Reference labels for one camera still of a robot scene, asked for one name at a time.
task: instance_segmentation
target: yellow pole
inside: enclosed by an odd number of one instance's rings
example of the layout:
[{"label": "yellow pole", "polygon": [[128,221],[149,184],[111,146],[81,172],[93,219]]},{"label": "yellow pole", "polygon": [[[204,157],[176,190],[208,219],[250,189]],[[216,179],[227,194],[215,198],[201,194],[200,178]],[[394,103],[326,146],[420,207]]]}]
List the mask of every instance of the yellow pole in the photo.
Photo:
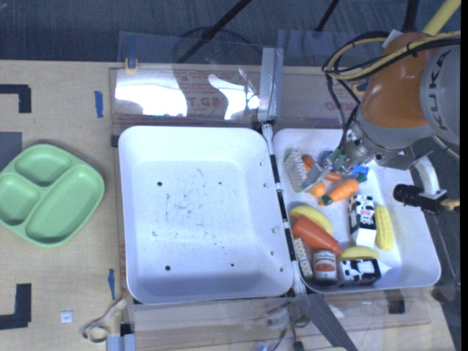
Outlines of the yellow pole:
[{"label": "yellow pole", "polygon": [[445,0],[444,4],[423,29],[423,32],[429,35],[437,35],[460,5],[461,0]]}]

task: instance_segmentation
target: green tray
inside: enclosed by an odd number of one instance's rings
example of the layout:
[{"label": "green tray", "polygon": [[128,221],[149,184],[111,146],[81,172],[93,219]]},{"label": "green tray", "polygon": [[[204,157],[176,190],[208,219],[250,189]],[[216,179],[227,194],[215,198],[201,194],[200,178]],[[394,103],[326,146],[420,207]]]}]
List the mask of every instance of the green tray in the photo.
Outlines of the green tray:
[{"label": "green tray", "polygon": [[38,246],[68,242],[100,204],[105,185],[89,164],[38,144],[0,172],[0,224]]}]

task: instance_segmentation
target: can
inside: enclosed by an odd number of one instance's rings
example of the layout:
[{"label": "can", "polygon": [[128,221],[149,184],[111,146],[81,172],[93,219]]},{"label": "can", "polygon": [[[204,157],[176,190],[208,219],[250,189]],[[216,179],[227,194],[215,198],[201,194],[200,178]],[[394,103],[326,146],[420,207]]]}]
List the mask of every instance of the can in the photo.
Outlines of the can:
[{"label": "can", "polygon": [[312,258],[314,280],[321,286],[332,286],[338,283],[336,272],[336,255],[332,251],[320,250],[314,252]]}]

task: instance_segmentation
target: yellow banana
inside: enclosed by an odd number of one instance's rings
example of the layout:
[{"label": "yellow banana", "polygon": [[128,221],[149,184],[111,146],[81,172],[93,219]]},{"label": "yellow banana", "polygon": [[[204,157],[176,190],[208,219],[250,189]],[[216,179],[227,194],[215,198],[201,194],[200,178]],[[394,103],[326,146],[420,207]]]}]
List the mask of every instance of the yellow banana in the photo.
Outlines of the yellow banana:
[{"label": "yellow banana", "polygon": [[333,234],[333,225],[328,217],[319,209],[311,207],[310,205],[298,205],[290,211],[290,215],[295,219],[301,216],[307,217],[309,220],[319,225],[328,234]]},{"label": "yellow banana", "polygon": [[377,251],[365,246],[351,246],[343,251],[338,257],[339,260],[357,260],[357,259],[379,259]]}]

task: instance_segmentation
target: table surface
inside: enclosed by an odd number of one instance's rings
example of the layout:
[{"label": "table surface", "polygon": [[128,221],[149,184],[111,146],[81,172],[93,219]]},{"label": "table surface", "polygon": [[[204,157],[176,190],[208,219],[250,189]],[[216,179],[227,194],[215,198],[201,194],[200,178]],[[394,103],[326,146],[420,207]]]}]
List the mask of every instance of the table surface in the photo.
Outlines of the table surface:
[{"label": "table surface", "polygon": [[[115,272],[116,298],[122,294],[118,234],[121,209],[115,172],[117,148],[110,144],[110,69],[118,65],[0,61],[0,84],[28,84],[32,90],[32,113],[18,113],[18,95],[0,94],[0,132],[22,132],[23,149],[37,143],[51,143],[70,151],[96,168],[106,187],[102,202],[89,222],[63,246],[50,249],[35,246],[0,227],[3,265],[0,314],[14,312],[16,284],[31,283],[32,287],[31,322],[27,328],[1,330],[0,350],[30,350],[32,345],[36,350],[105,350],[105,343],[92,344],[82,337],[82,331],[116,302],[107,281],[110,269]],[[96,110],[95,91],[101,92],[104,100],[101,118]],[[363,315],[361,327],[356,328],[346,314],[340,320],[359,350],[382,347],[387,350],[454,350],[442,309],[429,289],[418,290],[410,297],[416,298],[413,303],[420,307],[413,321],[398,322],[391,317],[395,315],[381,319]],[[339,302],[336,297],[329,299],[334,307],[339,307],[337,300]],[[62,323],[62,311],[72,311],[73,321]],[[110,321],[111,333],[118,333],[120,320],[121,314],[117,314]],[[373,324],[379,321],[380,326],[375,328]],[[313,325],[301,329],[298,335],[307,350],[331,347]],[[149,337],[139,343],[138,349],[155,350],[152,342],[155,341]],[[203,349],[251,350],[252,345]]]}]

